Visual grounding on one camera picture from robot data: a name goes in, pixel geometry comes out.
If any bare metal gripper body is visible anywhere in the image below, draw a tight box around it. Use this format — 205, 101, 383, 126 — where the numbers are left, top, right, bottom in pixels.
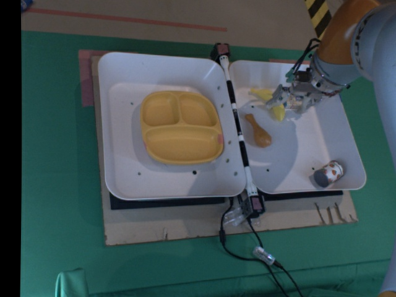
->
283, 72, 341, 108

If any yellow banana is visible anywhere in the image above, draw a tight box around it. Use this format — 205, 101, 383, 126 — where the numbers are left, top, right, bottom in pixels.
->
248, 87, 286, 123

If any white plastic tray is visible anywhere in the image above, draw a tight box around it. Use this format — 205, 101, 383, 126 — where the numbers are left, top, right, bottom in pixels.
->
228, 59, 368, 196
97, 51, 248, 202

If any brown chicken drumstick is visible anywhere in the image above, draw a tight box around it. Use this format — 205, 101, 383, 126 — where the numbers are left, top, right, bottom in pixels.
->
244, 113, 273, 149

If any black and white thin rod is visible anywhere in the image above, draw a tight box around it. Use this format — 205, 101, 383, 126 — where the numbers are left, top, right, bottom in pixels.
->
218, 55, 259, 200

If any white can with orange print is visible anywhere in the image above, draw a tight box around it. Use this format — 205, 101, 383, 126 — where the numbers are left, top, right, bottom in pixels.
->
309, 160, 345, 189

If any yellow divided plate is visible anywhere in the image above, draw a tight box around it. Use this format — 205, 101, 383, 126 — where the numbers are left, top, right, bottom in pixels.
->
139, 90, 225, 166

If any brown cardboard board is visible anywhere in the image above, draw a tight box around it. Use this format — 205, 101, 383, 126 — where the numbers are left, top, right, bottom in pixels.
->
90, 49, 359, 247

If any black block with wires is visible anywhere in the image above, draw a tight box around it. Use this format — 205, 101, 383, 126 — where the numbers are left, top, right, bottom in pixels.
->
241, 194, 267, 219
210, 42, 231, 62

